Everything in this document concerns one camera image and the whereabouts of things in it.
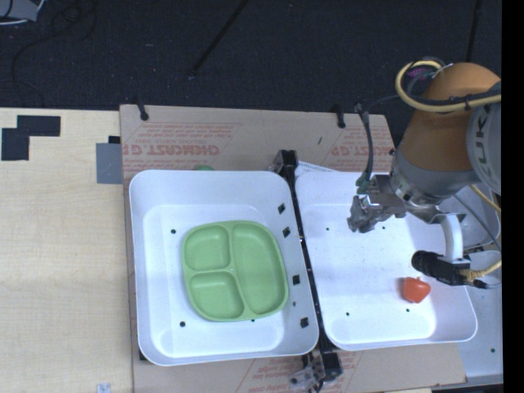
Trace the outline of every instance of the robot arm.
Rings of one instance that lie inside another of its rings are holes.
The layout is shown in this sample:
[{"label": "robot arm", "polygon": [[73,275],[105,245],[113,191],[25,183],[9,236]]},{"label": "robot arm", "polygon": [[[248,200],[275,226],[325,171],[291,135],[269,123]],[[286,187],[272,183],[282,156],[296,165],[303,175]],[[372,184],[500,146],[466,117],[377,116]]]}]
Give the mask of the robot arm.
[{"label": "robot arm", "polygon": [[[407,74],[431,77],[422,97],[404,86]],[[446,214],[439,204],[460,189],[485,183],[501,195],[501,80],[477,64],[444,65],[423,60],[397,75],[400,98],[415,108],[395,151],[389,174],[375,174],[353,199],[348,225],[366,233],[392,215],[412,214],[442,225],[446,253],[417,252],[412,265],[449,285],[474,278],[463,256],[461,214]]]}]

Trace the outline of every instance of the black cable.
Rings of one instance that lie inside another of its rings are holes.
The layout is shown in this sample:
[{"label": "black cable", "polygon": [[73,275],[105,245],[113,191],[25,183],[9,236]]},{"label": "black cable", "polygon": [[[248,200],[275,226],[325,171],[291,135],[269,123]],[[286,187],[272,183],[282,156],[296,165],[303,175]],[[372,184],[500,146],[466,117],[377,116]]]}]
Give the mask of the black cable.
[{"label": "black cable", "polygon": [[355,105],[355,113],[358,114],[362,125],[366,131],[366,138],[368,139],[368,163],[366,164],[366,169],[356,181],[357,193],[363,194],[368,190],[369,182],[371,179],[371,174],[373,172],[373,138],[371,136],[371,129],[369,128],[369,112],[362,109],[362,105],[357,103]]},{"label": "black cable", "polygon": [[478,20],[481,16],[482,0],[475,1],[475,10],[473,12],[472,29],[469,34],[468,51],[466,52],[466,62],[472,60],[473,44],[475,43],[475,35],[477,34]]},{"label": "black cable", "polygon": [[2,19],[2,18],[6,19],[9,16],[9,14],[11,13],[11,10],[13,9],[13,1],[14,0],[9,0],[9,7],[7,8],[6,13],[4,13],[3,15],[0,16],[0,19]]},{"label": "black cable", "polygon": [[[45,43],[48,41],[51,41],[55,38],[68,38],[70,36],[70,33],[74,30],[77,25],[81,25],[82,22],[86,19],[88,19],[90,16],[93,18],[93,21],[88,28],[87,32],[84,31],[84,33],[81,35],[80,38],[76,39],[76,42],[84,40],[88,38],[88,36],[93,32],[96,24],[96,6],[97,6],[97,0],[72,0],[72,1],[64,1],[64,0],[57,0],[59,2],[65,2],[66,6],[63,7],[60,10],[57,10],[55,15],[51,18],[51,33],[47,36],[44,36],[42,38],[39,38],[32,43],[29,43],[22,47],[20,50],[16,52],[14,57],[11,60],[11,80],[3,80],[0,82],[1,84],[13,84],[20,88],[20,84],[31,88],[34,90],[38,96],[38,98],[41,101],[41,107],[46,106],[45,99],[36,89],[35,86],[32,84],[29,84],[23,80],[20,80],[17,77],[16,74],[16,66],[19,62],[19,59],[23,56],[25,52],[27,52],[32,47],[35,47],[41,43]],[[63,25],[59,25],[59,20],[62,20],[65,22]]]},{"label": "black cable", "polygon": [[[493,241],[493,244],[497,247],[497,249],[499,249],[499,252],[500,252],[500,257],[502,258],[502,247],[500,246],[500,244],[497,242],[497,239],[495,238],[495,236],[491,233],[491,231],[488,229],[488,226],[486,225],[486,223],[484,223],[484,221],[479,217],[479,215],[473,210],[473,208],[471,208],[466,202],[464,202],[462,200],[462,198],[460,196],[458,196],[457,194],[453,195],[453,197],[458,201],[460,202],[464,208],[466,208],[466,210],[469,211],[469,213],[475,217],[475,219],[477,220],[477,222],[484,228],[484,230],[486,231],[486,233],[491,237],[491,240]],[[473,280],[472,281],[472,285],[476,288],[483,288],[483,289],[492,289],[492,288],[499,288],[501,287],[502,285],[502,282],[499,282],[499,283],[496,283],[496,284],[488,284],[486,282],[483,282],[481,280]]]},{"label": "black cable", "polygon": [[400,102],[400,100],[401,99],[399,95],[384,96],[384,97],[381,97],[380,99],[376,99],[372,101],[369,105],[367,105],[364,108],[364,111],[371,112],[371,108],[377,105],[381,105],[382,103],[386,103],[386,102]]},{"label": "black cable", "polygon": [[318,382],[318,386],[316,386],[314,388],[315,392],[316,393],[319,393],[321,390],[322,390],[322,387],[324,386],[324,380],[320,380],[320,382]]},{"label": "black cable", "polygon": [[[446,100],[426,99],[425,97],[420,97],[420,96],[414,95],[414,94],[411,93],[412,87],[414,86],[414,84],[417,81],[419,81],[420,78],[422,78],[424,75],[427,75],[428,73],[426,71],[418,73],[417,76],[415,76],[415,78],[413,79],[414,81],[412,81],[409,84],[409,86],[406,87],[404,85],[405,78],[409,74],[411,69],[412,68],[424,69],[424,70],[435,69],[435,67],[431,66],[431,65],[424,65],[424,66],[415,65],[419,61],[436,61],[437,63],[439,63],[441,65],[441,68],[445,68],[446,67],[446,64],[442,60],[440,60],[438,58],[435,58],[435,57],[424,57],[421,60],[413,61],[411,63],[411,66],[405,71],[404,76],[401,78],[400,82],[401,82],[401,85],[402,85],[402,89],[405,91],[405,93],[411,99],[413,99],[416,102],[420,102],[420,103],[423,103],[424,105],[429,105],[429,106],[451,106],[451,105],[454,105],[454,104],[457,104],[457,103],[465,103],[466,106],[467,106],[469,102],[480,100],[480,99],[484,99],[486,97],[498,96],[498,95],[500,95],[502,93],[502,89],[501,88],[497,88],[497,89],[489,89],[489,90],[487,90],[485,92],[482,92],[482,93],[470,94],[470,95],[467,95],[467,96],[461,96],[461,97],[451,96],[451,97],[449,97]],[[441,115],[445,115],[445,114],[447,114],[449,112],[436,112],[436,113],[437,114],[441,114]]]}]

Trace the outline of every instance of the cable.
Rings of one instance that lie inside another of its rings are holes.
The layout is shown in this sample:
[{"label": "cable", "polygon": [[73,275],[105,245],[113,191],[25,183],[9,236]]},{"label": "cable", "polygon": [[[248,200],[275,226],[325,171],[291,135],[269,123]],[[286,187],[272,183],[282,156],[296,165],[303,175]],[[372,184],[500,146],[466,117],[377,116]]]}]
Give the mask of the cable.
[{"label": "cable", "polygon": [[[43,6],[43,3],[47,0],[42,0],[40,2],[40,8]],[[71,30],[80,22],[85,20],[88,16],[93,15],[93,22],[89,27],[89,30],[87,33],[83,34],[77,41],[80,41],[82,39],[86,39],[94,30],[94,26],[96,24],[96,5],[97,0],[73,0],[72,2],[65,2],[66,6],[62,9],[58,10],[54,16],[51,19],[51,33],[48,36],[44,36],[42,38],[38,38],[37,40],[33,41],[32,43],[29,43],[25,47],[21,48],[12,58],[11,60],[11,80],[3,80],[0,82],[0,84],[5,87],[7,84],[13,84],[15,85],[15,89],[20,89],[20,85],[24,85],[26,87],[32,88],[41,103],[41,107],[45,107],[46,103],[44,100],[43,95],[36,89],[35,86],[26,83],[23,80],[18,79],[16,75],[16,65],[18,60],[22,57],[22,55],[28,51],[30,48],[40,44],[48,42],[54,38],[60,38],[60,37],[70,37]],[[56,23],[60,20],[65,20],[65,25],[57,25]]]},{"label": "cable", "polygon": [[[46,2],[47,0],[40,0],[40,3],[38,4],[38,7],[36,9],[36,12],[37,14],[40,12],[40,10],[42,9],[43,7],[43,4]],[[12,2],[13,0],[10,1],[9,3],[9,9],[7,10],[7,13],[3,16],[0,16],[0,17],[7,17],[9,15],[9,13],[11,12],[11,9],[12,9]],[[27,23],[28,20],[27,19],[20,19],[20,20],[12,20],[12,21],[7,21],[7,22],[0,22],[0,26],[12,26],[12,25],[21,25],[21,24],[24,24],[24,23]]]},{"label": "cable", "polygon": [[[464,206],[464,208],[466,208],[471,213],[471,215],[473,217],[475,217],[475,219],[479,222],[479,224],[485,229],[485,231],[491,237],[491,240],[493,240],[493,243],[495,244],[495,246],[497,246],[497,249],[499,249],[499,252],[502,255],[502,248],[500,247],[500,244],[497,242],[495,236],[488,229],[488,227],[486,226],[484,221],[478,216],[478,214],[472,208],[470,208],[468,206],[468,204],[466,204],[462,200],[462,198],[460,196],[455,194],[455,195],[453,195],[453,197],[458,202],[460,202]],[[483,277],[487,273],[493,272],[496,269],[500,268],[501,266],[502,266],[502,259],[500,259],[497,262],[495,262],[494,264],[490,265],[488,268],[480,270],[480,271],[476,271],[476,270],[473,270],[473,269],[460,269],[458,272],[460,274],[462,274],[464,277],[466,277],[466,280],[468,282],[470,282],[474,287],[486,288],[486,289],[487,288],[496,288],[496,287],[499,287],[501,285],[501,283],[498,283],[498,284],[487,284],[485,282],[478,281],[477,278]]]},{"label": "cable", "polygon": [[[45,101],[44,101],[42,93],[35,86],[33,86],[33,84],[23,82],[21,80],[0,80],[0,84],[13,84],[15,86],[17,86],[18,84],[23,84],[24,86],[31,88],[36,93],[36,95],[38,96],[38,99],[40,100],[40,107],[42,108],[45,107]],[[0,89],[0,93],[7,93],[7,92],[5,90]],[[32,107],[32,106],[27,106],[24,103],[22,98],[20,100],[21,100],[22,107]]]},{"label": "cable", "polygon": [[400,101],[400,97],[399,97],[399,95],[390,95],[390,96],[381,97],[380,99],[377,99],[376,101],[371,102],[366,107],[365,110],[367,112],[371,112],[371,108],[373,108],[374,106],[381,105],[382,103],[385,103],[385,102],[388,102],[388,101],[397,102],[397,101]]},{"label": "cable", "polygon": [[481,191],[478,187],[475,185],[469,186],[472,191],[474,191],[487,205],[493,207],[497,212],[502,214],[502,209],[497,206],[490,198],[488,198],[483,191]]},{"label": "cable", "polygon": [[422,97],[415,97],[404,90],[403,80],[404,75],[408,70],[419,66],[427,66],[436,69],[436,72],[433,74],[433,77],[435,77],[444,68],[450,65],[444,65],[439,61],[427,59],[410,62],[399,71],[395,79],[395,90],[405,103],[415,109],[435,113],[449,113],[452,111],[468,110],[477,106],[501,102],[502,100],[501,92],[498,89],[488,90],[487,92],[478,93],[476,95],[468,95],[466,97],[450,97],[447,101],[437,101],[425,99]]},{"label": "cable", "polygon": [[358,186],[357,193],[363,194],[366,193],[369,186],[369,179],[371,178],[371,173],[373,172],[373,138],[371,136],[371,129],[369,128],[369,112],[363,111],[360,103],[357,103],[355,106],[356,113],[359,115],[360,120],[364,129],[366,130],[366,137],[368,139],[368,163],[366,164],[366,169],[360,177],[356,180],[355,185]]},{"label": "cable", "polygon": [[413,77],[411,81],[409,82],[408,87],[406,88],[406,93],[412,94],[413,87],[415,86],[415,84],[417,84],[417,82],[419,82],[420,80],[425,80],[426,78],[432,77],[432,76],[433,76],[433,73],[428,73],[425,69],[421,69],[421,71],[417,73],[417,75],[415,75],[415,77]]},{"label": "cable", "polygon": [[478,26],[479,18],[481,16],[481,9],[482,9],[482,0],[476,0],[475,1],[475,10],[473,11],[472,28],[469,33],[468,51],[466,52],[466,61],[467,62],[472,60],[473,44],[475,43],[475,37],[477,35],[477,26]]},{"label": "cable", "polygon": [[13,0],[9,0],[9,7],[7,8],[7,11],[3,15],[0,16],[0,18],[8,17],[9,13],[11,13],[12,8],[13,8]]}]

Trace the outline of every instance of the yellow cable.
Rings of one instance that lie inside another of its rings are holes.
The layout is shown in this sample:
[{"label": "yellow cable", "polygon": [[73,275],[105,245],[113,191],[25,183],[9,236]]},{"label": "yellow cable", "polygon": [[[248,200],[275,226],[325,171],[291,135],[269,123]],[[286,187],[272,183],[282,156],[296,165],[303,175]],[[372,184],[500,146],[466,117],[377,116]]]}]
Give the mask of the yellow cable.
[{"label": "yellow cable", "polygon": [[488,204],[489,206],[492,206],[493,208],[495,208],[496,211],[498,211],[500,214],[502,214],[502,209],[497,206],[490,198],[488,198],[484,192],[482,192],[478,187],[476,187],[475,185],[470,185],[469,186],[486,204]]},{"label": "yellow cable", "polygon": [[402,88],[402,78],[404,77],[404,74],[407,70],[413,67],[417,66],[430,66],[435,67],[437,69],[442,68],[443,66],[436,62],[436,61],[416,61],[414,63],[409,63],[404,66],[402,70],[399,71],[399,74],[396,76],[395,80],[395,89],[396,92],[399,94],[400,99],[402,99],[404,102],[406,102],[408,105],[415,109],[419,109],[420,111],[428,111],[428,112],[452,112],[452,111],[459,111],[459,110],[465,110],[468,107],[469,108],[475,108],[477,106],[487,105],[489,103],[495,103],[501,101],[501,95],[495,95],[491,97],[484,97],[482,99],[477,99],[475,101],[470,101],[468,103],[466,102],[460,102],[460,103],[454,103],[450,105],[445,106],[433,106],[433,105],[426,105],[425,103],[417,102],[413,100]]},{"label": "yellow cable", "polygon": [[458,273],[466,277],[468,281],[472,281],[473,279],[484,277],[488,273],[495,271],[496,269],[500,268],[501,266],[502,266],[502,260],[500,259],[500,260],[497,260],[494,264],[488,266],[486,269],[481,269],[481,270],[460,269]]}]

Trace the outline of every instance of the black tape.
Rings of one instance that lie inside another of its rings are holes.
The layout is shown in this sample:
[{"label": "black tape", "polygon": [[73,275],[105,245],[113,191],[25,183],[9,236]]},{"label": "black tape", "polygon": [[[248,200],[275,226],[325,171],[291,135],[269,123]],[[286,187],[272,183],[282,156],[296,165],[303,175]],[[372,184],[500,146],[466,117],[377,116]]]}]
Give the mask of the black tape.
[{"label": "black tape", "polygon": [[17,128],[2,129],[2,160],[29,160],[29,137],[60,137],[60,116],[18,115]]},{"label": "black tape", "polygon": [[29,136],[24,130],[2,129],[2,160],[29,160]]}]

